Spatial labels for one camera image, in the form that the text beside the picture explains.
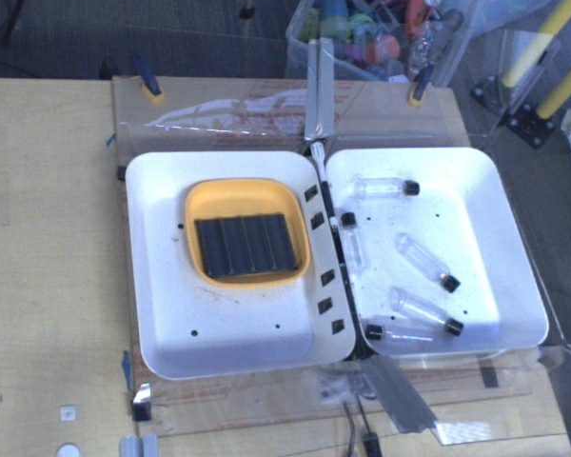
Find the thin black and white rod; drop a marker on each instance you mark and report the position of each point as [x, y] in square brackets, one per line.
[328, 199]

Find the black ribbed flat block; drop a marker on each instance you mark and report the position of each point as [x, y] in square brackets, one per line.
[247, 245]

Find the yellow rounded plastic container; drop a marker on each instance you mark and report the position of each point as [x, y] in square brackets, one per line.
[238, 198]

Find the clear plastic bottle black cap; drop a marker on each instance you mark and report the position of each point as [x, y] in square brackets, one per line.
[419, 307]
[404, 332]
[421, 255]
[380, 187]
[355, 250]

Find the brown cardboard board red print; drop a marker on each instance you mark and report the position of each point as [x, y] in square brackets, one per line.
[195, 100]

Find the white plastic tray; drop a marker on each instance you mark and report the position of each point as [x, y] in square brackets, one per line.
[480, 207]
[171, 303]

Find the clear storage bin with toys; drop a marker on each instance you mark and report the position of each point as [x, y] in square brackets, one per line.
[361, 17]

